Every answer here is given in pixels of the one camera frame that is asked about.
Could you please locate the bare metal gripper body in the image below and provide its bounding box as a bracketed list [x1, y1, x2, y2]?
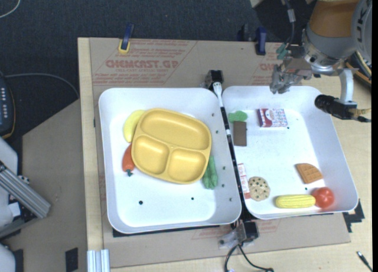
[281, 44, 338, 85]

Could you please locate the white and red carton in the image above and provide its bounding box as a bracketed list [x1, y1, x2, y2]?
[256, 108, 289, 128]

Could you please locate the green toy leaf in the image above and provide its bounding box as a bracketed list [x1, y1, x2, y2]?
[227, 110, 249, 124]

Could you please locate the brown rectangular bar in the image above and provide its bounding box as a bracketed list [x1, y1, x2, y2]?
[233, 121, 248, 147]

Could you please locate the thin black and white rod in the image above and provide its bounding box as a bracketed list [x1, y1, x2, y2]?
[213, 82, 247, 221]

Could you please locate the white plastic tray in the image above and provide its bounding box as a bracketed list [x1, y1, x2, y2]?
[97, 87, 243, 234]
[221, 85, 359, 220]

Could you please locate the orange waffle piece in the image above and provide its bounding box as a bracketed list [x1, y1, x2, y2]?
[295, 163, 324, 184]

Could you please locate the brown cardboard board red print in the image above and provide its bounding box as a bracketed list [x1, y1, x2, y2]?
[88, 37, 352, 268]

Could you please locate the white and red packet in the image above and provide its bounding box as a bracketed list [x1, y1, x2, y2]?
[237, 163, 252, 200]

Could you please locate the chocolate chip biscuit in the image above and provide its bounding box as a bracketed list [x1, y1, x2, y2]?
[247, 176, 271, 202]

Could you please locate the green toy vegetable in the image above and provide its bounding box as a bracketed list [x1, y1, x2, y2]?
[202, 155, 219, 190]

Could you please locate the yellow corn cob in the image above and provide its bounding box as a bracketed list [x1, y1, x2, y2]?
[275, 194, 317, 209]

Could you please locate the red tomato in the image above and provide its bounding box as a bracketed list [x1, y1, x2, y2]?
[312, 187, 335, 209]

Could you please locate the yellow divided plate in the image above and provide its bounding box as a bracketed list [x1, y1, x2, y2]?
[131, 108, 213, 185]

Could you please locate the yellow banana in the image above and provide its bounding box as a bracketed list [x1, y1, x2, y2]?
[122, 109, 146, 143]

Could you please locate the orange carrot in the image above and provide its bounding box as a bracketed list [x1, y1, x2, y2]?
[122, 143, 136, 177]

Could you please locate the black cylinder on white bracket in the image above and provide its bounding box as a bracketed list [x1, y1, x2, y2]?
[314, 69, 359, 120]

